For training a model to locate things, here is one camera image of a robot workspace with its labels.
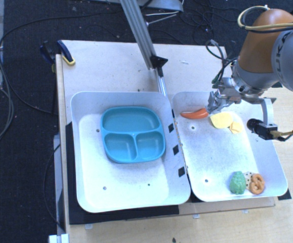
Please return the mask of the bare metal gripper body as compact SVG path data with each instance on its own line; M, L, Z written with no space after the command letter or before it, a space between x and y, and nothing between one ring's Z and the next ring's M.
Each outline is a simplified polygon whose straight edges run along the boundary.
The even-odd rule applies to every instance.
M264 89L257 89L238 77L223 77L214 93L215 104L239 104L242 100L256 103L264 93Z

